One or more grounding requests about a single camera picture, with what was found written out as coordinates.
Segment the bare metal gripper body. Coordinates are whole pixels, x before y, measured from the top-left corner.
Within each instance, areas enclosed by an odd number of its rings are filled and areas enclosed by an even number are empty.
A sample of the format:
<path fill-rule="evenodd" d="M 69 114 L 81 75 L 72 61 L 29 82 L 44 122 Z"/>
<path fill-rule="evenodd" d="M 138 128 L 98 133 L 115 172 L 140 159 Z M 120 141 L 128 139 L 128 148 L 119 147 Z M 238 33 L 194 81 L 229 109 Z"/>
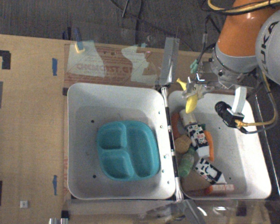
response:
<path fill-rule="evenodd" d="M 215 62 L 201 62 L 195 72 L 194 81 L 198 85 L 230 89 L 238 85 L 239 74 L 226 69 Z"/>

